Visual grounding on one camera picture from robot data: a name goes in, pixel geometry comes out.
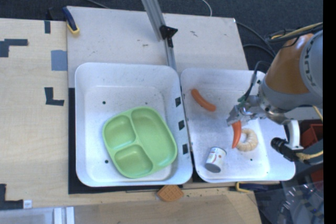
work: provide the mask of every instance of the brown sausage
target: brown sausage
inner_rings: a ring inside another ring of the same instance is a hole
[[[216,106],[206,101],[196,89],[191,90],[191,95],[201,107],[212,112],[216,110]]]

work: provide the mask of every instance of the beige ring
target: beige ring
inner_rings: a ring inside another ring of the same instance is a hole
[[[242,133],[246,134],[246,139],[244,142],[239,142],[237,144],[237,149],[240,151],[252,151],[258,145],[258,137],[252,129],[242,129]]]

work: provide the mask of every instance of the orange sausage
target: orange sausage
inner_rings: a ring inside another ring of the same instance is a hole
[[[232,142],[232,148],[235,148],[240,140],[240,137],[242,135],[242,125],[241,121],[236,121],[232,124],[233,128],[233,142]]]
[[[196,89],[191,90],[191,95],[201,107],[212,112],[216,110],[216,106],[206,101]]]

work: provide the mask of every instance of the can lid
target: can lid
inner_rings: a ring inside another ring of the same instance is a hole
[[[213,163],[206,163],[205,168],[212,173],[219,173],[221,171],[221,168],[219,168],[217,165]]]

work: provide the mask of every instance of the white can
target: white can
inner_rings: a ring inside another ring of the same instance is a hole
[[[220,147],[212,147],[208,159],[205,163],[205,168],[212,173],[219,173],[224,164],[226,151]]]

